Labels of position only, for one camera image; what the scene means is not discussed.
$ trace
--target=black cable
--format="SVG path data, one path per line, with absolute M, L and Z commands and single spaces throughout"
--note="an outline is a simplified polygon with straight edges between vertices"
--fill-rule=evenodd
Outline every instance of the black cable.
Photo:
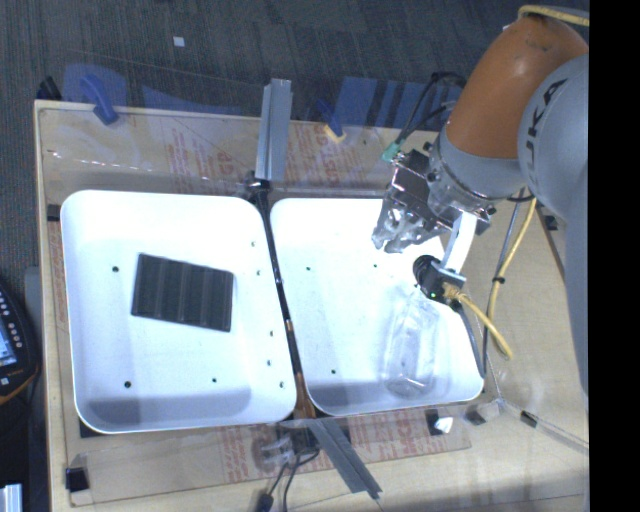
M 469 341 L 471 342 L 471 350 L 473 351 L 473 357 L 476 360 L 476 367 L 478 368 L 478 373 L 480 377 L 484 380 L 487 374 L 487 367 L 485 366 L 484 359 L 480 357 L 480 350 L 478 349 L 478 340 L 476 339 L 475 334 L 473 333 L 473 327 L 471 327 L 471 322 L 469 321 L 469 317 L 464 310 L 464 307 L 461 302 L 453 301 L 451 303 L 451 309 L 453 309 L 456 313 L 460 315 L 462 318 L 462 323 L 464 324 L 465 329 L 467 330 L 467 334 L 469 335 Z M 485 347 L 487 344 L 487 339 L 484 338 L 482 342 L 482 352 L 484 353 Z
M 527 203 L 535 199 L 536 196 L 530 194 L 526 197 L 507 197 L 507 201 L 511 201 L 512 203 Z
M 413 106 L 413 109 L 411 110 L 411 113 L 409 114 L 409 117 L 407 118 L 407 122 L 405 123 L 404 127 L 402 128 L 402 130 L 400 130 L 400 133 L 398 134 L 398 137 L 396 138 L 396 143 L 397 144 L 400 144 L 402 141 L 404 141 L 409 136 L 410 133 L 412 133 L 412 132 L 409 132 L 409 126 L 411 126 L 411 121 L 413 121 L 413 118 L 417 114 L 418 108 L 420 107 L 420 104 L 422 103 L 422 101 L 424 100 L 425 96 L 427 95 L 427 92 L 429 91 L 429 89 L 431 89 L 433 84 L 435 84 L 436 82 L 437 82 L 436 74 L 433 73 L 431 75 L 431 80 L 429 81 L 429 83 L 427 85 L 425 85 L 424 89 L 422 89 L 422 92 L 420 93 L 420 96 L 418 97 L 418 101 L 416 101 L 415 105 Z
M 498 258 L 498 265 L 496 266 L 496 274 L 493 276 L 493 279 L 491 280 L 491 287 L 493 288 L 494 284 L 493 282 L 496 280 L 500 280 L 501 284 L 504 283 L 504 278 L 500 278 L 498 277 L 498 272 L 500 271 L 500 267 L 502 266 L 502 263 L 504 261 L 505 255 L 507 254 L 507 250 L 509 247 L 509 240 L 511 239 L 511 235 L 513 233 L 513 228 L 515 226 L 515 222 L 516 222 L 516 218 L 518 217 L 518 212 L 520 210 L 520 204 L 530 201 L 531 199 L 533 199 L 533 194 L 531 194 L 530 196 L 526 196 L 524 197 L 524 191 L 525 191 L 525 187 L 520 189 L 519 192 L 519 196 L 518 197 L 511 197 L 508 198 L 510 199 L 512 202 L 516 203 L 515 206 L 513 207 L 513 213 L 511 214 L 511 219 L 509 221 L 509 227 L 507 228 L 507 234 L 505 235 L 505 239 L 504 242 L 502 244 L 502 250 L 500 252 L 500 257 Z M 489 313 L 489 305 L 487 305 L 487 309 L 486 309 L 487 314 Z M 482 330 L 482 366 L 485 368 L 487 368 L 487 348 L 488 348 L 488 340 L 489 340 L 489 329 L 487 329 L 487 326 L 485 325 L 483 330 Z
M 256 507 L 256 512 L 269 512 L 271 510 L 271 507 L 273 506 L 273 492 L 276 490 L 276 487 L 278 486 L 278 483 L 280 483 L 280 480 L 282 480 L 282 476 L 284 475 L 284 471 L 285 469 L 289 468 L 291 473 L 289 474 L 289 479 L 287 480 L 287 485 L 285 487 L 284 490 L 284 496 L 282 498 L 282 510 L 283 512 L 286 512 L 287 510 L 287 493 L 289 492 L 289 487 L 291 487 L 291 481 L 293 480 L 293 477 L 295 476 L 296 472 L 298 471 L 298 469 L 301 466 L 304 466 L 305 464 L 307 464 L 308 462 L 311 462 L 313 459 L 315 459 L 318 455 L 320 455 L 320 450 L 319 449 L 314 449 L 312 450 L 311 456 L 305 460 L 303 460 L 302 462 L 300 461 L 300 458 L 302 455 L 305 455 L 309 453 L 308 451 L 302 451 L 299 454 L 296 455 L 296 462 L 291 465 L 289 464 L 290 461 L 286 461 L 284 464 L 282 464 L 282 467 L 280 468 L 280 471 L 278 471 L 278 475 L 276 476 L 276 480 L 273 483 L 273 485 L 271 486 L 271 489 L 269 490 L 269 492 L 264 493 L 260 496 L 260 498 L 258 499 L 258 505 Z
M 22 397 L 16 396 L 12 400 L 22 404 L 22 412 L 17 420 L 6 431 L 0 433 L 0 447 L 5 446 L 9 441 L 13 440 L 13 436 L 23 427 L 25 427 L 31 417 L 33 411 L 33 397 L 36 393 L 36 386 L 40 380 L 40 371 L 38 371 L 30 383 L 29 398 L 23 400 Z
M 289 487 L 291 487 L 291 482 L 293 481 L 293 477 L 296 474 L 296 471 L 298 471 L 298 469 L 301 466 L 304 466 L 305 464 L 311 462 L 313 459 L 315 459 L 318 455 L 320 455 L 320 450 L 316 449 L 313 454 L 311 455 L 311 457 L 309 457 L 308 459 L 300 462 L 300 455 L 298 454 L 296 455 L 296 463 L 294 464 L 293 468 L 291 468 L 291 474 L 289 475 L 289 480 L 287 480 L 287 485 L 284 488 L 284 494 L 282 495 L 282 512 L 287 512 L 287 493 L 289 492 Z
M 420 122 L 418 122 L 413 128 L 410 128 L 411 122 L 413 121 L 413 118 L 418 113 L 418 109 L 420 108 L 420 105 L 424 101 L 424 98 L 426 97 L 427 92 L 429 92 L 431 87 L 433 87 L 440 80 L 448 80 L 448 81 L 452 82 L 453 84 L 459 85 L 461 88 L 464 88 L 464 86 L 467 83 L 467 81 L 463 77 L 461 77 L 460 75 L 458 75 L 456 73 L 452 73 L 452 72 L 449 72 L 449 71 L 432 73 L 431 79 L 429 80 L 429 83 L 427 83 L 425 88 L 420 93 L 420 96 L 418 97 L 418 100 L 416 101 L 415 105 L 413 106 L 413 109 L 411 110 L 411 114 L 409 114 L 409 117 L 407 118 L 407 122 L 405 123 L 404 127 L 402 128 L 402 130 L 400 130 L 400 133 L 398 134 L 398 137 L 396 137 L 396 140 L 395 140 L 396 144 L 402 144 L 407 139 L 407 137 L 409 137 L 409 135 L 411 135 L 414 131 L 416 131 L 421 125 L 426 123 L 429 119 L 441 114 L 442 112 L 444 112 L 447 109 L 447 107 L 445 105 L 441 105 L 439 108 L 437 108 L 436 110 L 431 111 L 429 114 L 427 114 L 425 117 L 423 117 L 420 120 Z

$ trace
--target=yellow cable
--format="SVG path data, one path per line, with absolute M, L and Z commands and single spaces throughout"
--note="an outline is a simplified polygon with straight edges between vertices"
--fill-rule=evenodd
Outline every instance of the yellow cable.
M 513 357 L 513 351 L 511 350 L 511 347 L 509 347 L 507 340 L 504 339 L 491 319 L 484 314 L 484 312 L 469 298 L 469 296 L 462 293 L 451 283 L 443 283 L 442 287 L 444 288 L 445 298 L 457 300 L 458 302 L 465 304 L 476 314 L 480 321 L 487 326 L 487 329 L 489 329 L 489 332 L 493 335 L 493 339 L 496 342 L 500 353 L 505 357 L 505 359 L 511 359 Z
M 500 290 L 500 285 L 504 280 L 504 275 L 507 272 L 507 268 L 513 261 L 513 257 L 515 256 L 516 251 L 518 250 L 518 248 L 520 247 L 520 244 L 522 243 L 522 240 L 524 239 L 524 235 L 527 229 L 529 228 L 529 224 L 531 224 L 531 220 L 533 219 L 533 214 L 536 211 L 536 204 L 537 204 L 537 200 L 533 198 L 529 203 L 529 209 L 527 210 L 527 214 L 525 216 L 524 222 L 522 223 L 522 226 L 520 226 L 520 231 L 518 231 L 518 234 L 516 235 L 513 241 L 513 244 L 509 248 L 509 251 L 507 252 L 502 264 L 500 265 L 500 268 L 498 269 L 498 272 L 496 272 L 496 275 L 493 279 L 493 283 L 491 285 L 491 293 L 489 295 L 489 304 L 487 306 L 487 317 L 491 322 L 493 322 L 493 318 L 494 318 L 495 306 L 498 298 L 498 291 Z
M 542 14 L 549 18 L 555 18 L 567 23 L 573 23 L 574 25 L 581 25 L 583 27 L 589 26 L 589 18 L 587 16 L 581 16 L 562 10 L 562 8 L 547 7 L 544 5 L 523 5 L 518 9 L 518 18 L 522 18 L 527 14 Z

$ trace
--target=wire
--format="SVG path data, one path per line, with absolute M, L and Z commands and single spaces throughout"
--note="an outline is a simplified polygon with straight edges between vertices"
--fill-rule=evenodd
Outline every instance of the wire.
M 298 471 L 298 469 L 301 466 L 304 466 L 305 464 L 311 462 L 313 459 L 315 459 L 318 455 L 320 455 L 320 450 L 316 449 L 314 452 L 312 452 L 312 455 L 303 460 L 302 462 L 300 462 L 300 456 L 302 454 L 298 454 L 296 455 L 296 463 L 294 464 L 293 468 L 291 468 L 291 474 L 289 475 L 289 480 L 287 480 L 287 485 L 284 488 L 284 494 L 282 495 L 282 512 L 287 512 L 287 494 L 289 493 L 289 487 L 291 487 L 291 482 L 293 481 L 293 477 L 296 474 L 296 471 Z
M 302 455 L 306 455 L 309 453 L 311 454 L 311 456 L 301 461 Z M 262 494 L 258 499 L 256 512 L 269 512 L 271 510 L 271 507 L 273 506 L 273 492 L 276 490 L 276 487 L 280 483 L 280 480 L 282 480 L 282 476 L 284 475 L 285 470 L 289 468 L 291 472 L 289 473 L 287 485 L 285 486 L 284 495 L 282 497 L 282 510 L 283 512 L 287 512 L 287 494 L 289 492 L 289 488 L 291 487 L 293 477 L 301 466 L 304 466 L 305 464 L 311 462 L 318 455 L 320 455 L 320 449 L 318 448 L 315 448 L 311 451 L 304 450 L 296 454 L 295 463 L 293 465 L 290 464 L 290 460 L 287 460 L 284 464 L 282 464 L 282 467 L 280 468 L 280 471 L 278 471 L 278 475 L 276 476 L 276 480 L 275 482 L 273 482 L 273 485 L 269 489 L 269 492 Z
M 532 201 L 536 196 L 530 194 L 525 197 L 507 197 L 507 201 L 511 201 L 512 203 L 526 203 L 528 201 Z
M 465 329 L 467 330 L 467 334 L 469 336 L 469 341 L 471 342 L 471 350 L 473 351 L 473 358 L 476 360 L 476 366 L 478 368 L 478 373 L 480 377 L 484 380 L 486 375 L 486 368 L 483 364 L 482 359 L 480 358 L 480 350 L 478 349 L 478 341 L 476 339 L 475 334 L 473 333 L 473 328 L 471 327 L 471 322 L 469 322 L 469 317 L 464 311 L 462 307 L 462 303 L 458 301 L 453 301 L 451 303 L 451 309 L 453 309 L 456 313 L 460 315 L 462 319 L 462 323 L 464 324 Z
M 484 311 L 482 311 L 475 302 L 473 302 L 468 295 L 462 293 L 459 288 L 455 287 L 451 283 L 443 283 L 442 287 L 444 288 L 444 297 L 446 299 L 457 300 L 461 302 L 465 306 L 469 307 L 471 311 L 475 313 L 475 315 L 480 319 L 480 321 L 489 329 L 489 332 L 493 335 L 493 339 L 496 342 L 498 349 L 503 354 L 503 356 L 509 360 L 513 357 L 513 351 L 507 340 L 504 339 L 500 331 L 493 324 L 491 318 L 488 315 L 485 315 Z
M 520 190 L 519 197 L 521 198 L 524 195 L 524 188 Z M 504 242 L 502 244 L 502 249 L 500 250 L 500 257 L 498 258 L 498 264 L 496 265 L 495 272 L 497 273 L 504 262 L 504 258 L 509 250 L 509 244 L 511 242 L 511 236 L 513 234 L 513 228 L 516 224 L 516 219 L 518 218 L 518 212 L 524 203 L 516 201 L 515 207 L 513 208 L 513 212 L 511 213 L 511 220 L 509 221 L 509 227 L 507 228 L 507 233 L 504 237 Z M 487 369 L 487 348 L 489 341 L 489 330 L 485 327 L 482 330 L 482 366 Z
M 545 5 L 523 5 L 518 9 L 518 18 L 529 14 L 542 14 L 543 16 L 555 18 L 574 25 L 589 26 L 589 13 L 579 9 L 548 7 Z
M 409 135 L 415 132 L 420 126 L 426 123 L 429 119 L 432 119 L 433 117 L 441 114 L 442 112 L 447 110 L 447 108 L 449 108 L 447 105 L 441 104 L 440 107 L 429 112 L 418 123 L 416 123 L 413 127 L 411 127 L 411 123 L 414 117 L 416 116 L 416 114 L 418 113 L 418 109 L 422 104 L 422 102 L 424 101 L 424 98 L 426 97 L 427 92 L 429 92 L 431 87 L 433 87 L 436 83 L 438 83 L 441 80 L 452 81 L 453 83 L 459 85 L 461 88 L 464 87 L 466 84 L 466 80 L 460 75 L 457 75 L 456 73 L 452 73 L 448 71 L 432 73 L 431 80 L 429 80 L 429 83 L 427 83 L 425 88 L 420 93 L 418 100 L 416 101 L 415 105 L 413 106 L 413 109 L 411 110 L 411 114 L 409 114 L 409 117 L 407 118 L 407 122 L 405 123 L 404 127 L 402 128 L 402 130 L 400 130 L 400 133 L 396 137 L 396 140 L 395 140 L 396 144 L 400 144 L 400 145 L 403 144 L 404 141 L 407 140 Z
M 524 235 L 527 232 L 529 225 L 531 224 L 531 219 L 533 218 L 533 214 L 535 213 L 535 210 L 536 210 L 536 204 L 537 204 L 537 200 L 535 198 L 532 199 L 531 202 L 529 203 L 529 208 L 527 210 L 527 214 L 525 216 L 524 222 L 522 223 L 522 226 L 520 226 L 520 230 L 516 234 L 513 244 L 511 245 L 509 250 L 506 252 L 504 259 L 500 264 L 496 272 L 496 275 L 493 278 L 493 282 L 491 283 L 491 291 L 489 294 L 489 303 L 487 305 L 486 316 L 492 323 L 495 315 L 495 306 L 498 299 L 498 292 L 500 291 L 500 286 L 504 283 L 504 276 L 507 271 L 507 268 L 509 267 L 509 265 L 511 265 L 511 262 L 513 261 L 513 257 L 515 256 L 516 251 L 520 247 L 520 244 L 524 239 Z M 502 352 L 502 355 L 507 357 L 507 354 L 503 351 L 504 347 L 502 346 L 501 342 L 495 338 L 495 335 L 493 340 L 496 343 L 498 350 Z
M 11 425 L 11 427 L 9 427 L 6 431 L 0 433 L 0 446 L 5 446 L 9 441 L 12 441 L 13 436 L 21 428 L 25 427 L 25 425 L 27 425 L 27 423 L 29 422 L 29 418 L 31 417 L 31 414 L 33 412 L 33 397 L 36 394 L 36 387 L 39 381 L 40 371 L 35 374 L 29 384 L 31 386 L 31 389 L 28 391 L 29 397 L 27 398 L 27 400 L 22 400 L 20 396 L 14 397 L 13 400 L 15 400 L 16 403 L 22 404 L 22 412 L 20 413 L 20 416 L 18 416 L 18 418 L 14 421 L 13 425 Z
M 409 114 L 409 117 L 407 118 L 407 122 L 405 123 L 404 127 L 402 128 L 402 130 L 400 130 L 400 133 L 398 134 L 398 136 L 396 137 L 396 144 L 401 144 L 403 143 L 406 138 L 413 132 L 414 130 L 409 130 L 409 127 L 411 126 L 411 121 L 413 121 L 413 118 L 415 117 L 415 115 L 418 113 L 418 108 L 420 107 L 420 104 L 422 103 L 422 101 L 424 100 L 425 96 L 427 95 L 427 92 L 429 91 L 429 89 L 431 89 L 431 87 L 438 81 L 438 77 L 436 75 L 436 73 L 433 73 L 431 75 L 431 80 L 429 80 L 429 83 L 427 83 L 427 85 L 425 85 L 424 89 L 422 89 L 422 92 L 420 93 L 420 96 L 418 97 L 418 101 L 416 101 L 415 105 L 413 106 L 413 109 L 411 110 L 411 113 Z

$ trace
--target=blue object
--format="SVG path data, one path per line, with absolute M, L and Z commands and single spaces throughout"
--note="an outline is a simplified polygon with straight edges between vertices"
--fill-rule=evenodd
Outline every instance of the blue object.
M 159 108 L 162 110 L 178 110 L 181 112 L 198 112 L 200 114 L 222 114 L 227 116 L 241 116 L 242 108 L 237 106 L 204 105 L 171 96 L 161 91 L 142 86 L 144 106 L 146 108 Z
M 127 79 L 114 70 L 95 64 L 68 64 L 64 69 L 62 80 L 62 101 L 86 103 L 87 97 L 82 88 L 82 78 L 95 75 L 109 91 L 112 105 L 127 105 Z
M 82 92 L 89 101 L 95 103 L 93 112 L 104 124 L 111 124 L 118 119 L 118 114 L 113 110 L 113 105 L 102 81 L 94 74 L 89 73 L 80 79 Z
M 334 133 L 336 137 L 342 137 L 342 125 L 340 124 L 340 119 L 335 115 L 331 105 L 329 105 L 326 101 L 318 99 L 316 102 L 316 106 L 318 110 L 322 114 L 322 119 L 324 119 L 325 123 L 329 129 Z
M 333 115 L 345 125 L 403 128 L 425 87 L 426 84 L 417 82 L 345 77 Z M 412 121 L 418 123 L 443 103 L 453 105 L 461 92 L 461 84 L 444 81 L 434 84 Z M 428 119 L 420 129 L 440 131 L 449 113 L 447 109 Z
M 40 88 L 36 93 L 36 98 L 39 100 L 62 101 L 62 94 L 60 94 L 58 86 L 52 77 L 48 76 L 40 82 Z

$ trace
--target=black rectangular object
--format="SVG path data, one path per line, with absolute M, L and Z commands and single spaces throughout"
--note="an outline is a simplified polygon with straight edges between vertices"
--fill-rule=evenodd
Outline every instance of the black rectangular object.
M 140 254 L 131 314 L 229 332 L 232 296 L 227 270 Z

